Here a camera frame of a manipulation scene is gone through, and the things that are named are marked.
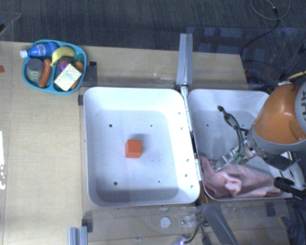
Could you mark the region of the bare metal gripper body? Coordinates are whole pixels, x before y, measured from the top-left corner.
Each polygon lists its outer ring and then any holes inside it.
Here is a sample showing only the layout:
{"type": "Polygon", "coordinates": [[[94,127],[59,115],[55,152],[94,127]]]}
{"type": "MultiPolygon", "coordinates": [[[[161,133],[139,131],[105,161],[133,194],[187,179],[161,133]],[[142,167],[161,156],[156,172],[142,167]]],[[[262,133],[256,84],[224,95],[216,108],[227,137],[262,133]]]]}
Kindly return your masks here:
{"type": "Polygon", "coordinates": [[[259,148],[253,148],[252,146],[238,146],[231,151],[232,163],[244,164],[250,159],[260,154],[259,148]]]}

